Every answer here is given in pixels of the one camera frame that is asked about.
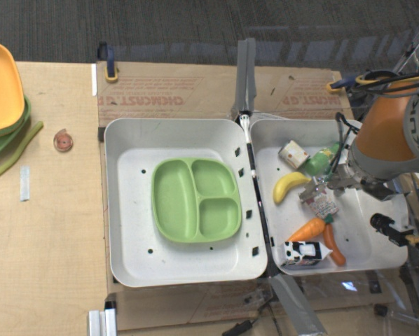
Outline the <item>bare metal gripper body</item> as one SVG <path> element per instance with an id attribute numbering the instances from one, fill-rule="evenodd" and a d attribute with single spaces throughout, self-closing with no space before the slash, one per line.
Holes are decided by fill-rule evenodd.
<path id="1" fill-rule="evenodd" d="M 384 202 L 401 195 L 401 192 L 390 189 L 387 181 L 366 173 L 357 165 L 340 164 L 327 182 L 327 188 L 340 195 L 347 189 L 361 190 L 367 195 Z"/>

